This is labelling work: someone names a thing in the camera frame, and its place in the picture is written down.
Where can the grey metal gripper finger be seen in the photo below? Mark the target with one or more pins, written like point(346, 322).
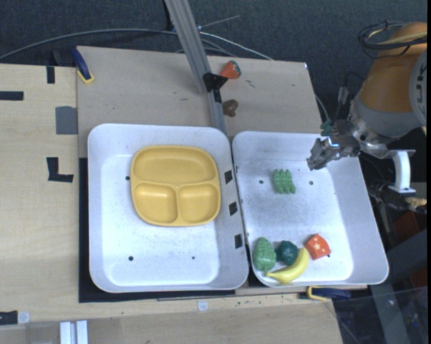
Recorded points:
point(326, 153)
point(314, 158)

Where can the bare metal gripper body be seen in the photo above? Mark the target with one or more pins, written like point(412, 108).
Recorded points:
point(348, 143)

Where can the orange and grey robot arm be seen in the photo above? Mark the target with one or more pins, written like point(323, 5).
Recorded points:
point(387, 91)

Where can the light green grapes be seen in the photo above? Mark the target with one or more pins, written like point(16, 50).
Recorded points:
point(284, 182)
point(263, 254)

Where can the white plastic tray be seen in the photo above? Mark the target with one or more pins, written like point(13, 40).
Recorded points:
point(165, 256)
point(308, 220)

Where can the brown biscuit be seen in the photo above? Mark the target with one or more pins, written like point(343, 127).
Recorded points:
point(230, 107)

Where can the dark green broccoli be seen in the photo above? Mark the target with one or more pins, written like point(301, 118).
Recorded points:
point(287, 252)

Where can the yellow banana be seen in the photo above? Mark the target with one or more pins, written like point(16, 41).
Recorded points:
point(294, 269)

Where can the red strawberry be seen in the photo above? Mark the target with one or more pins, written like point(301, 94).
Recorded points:
point(230, 69)

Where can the yellow divided plate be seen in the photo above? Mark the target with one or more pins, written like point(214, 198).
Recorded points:
point(172, 167)

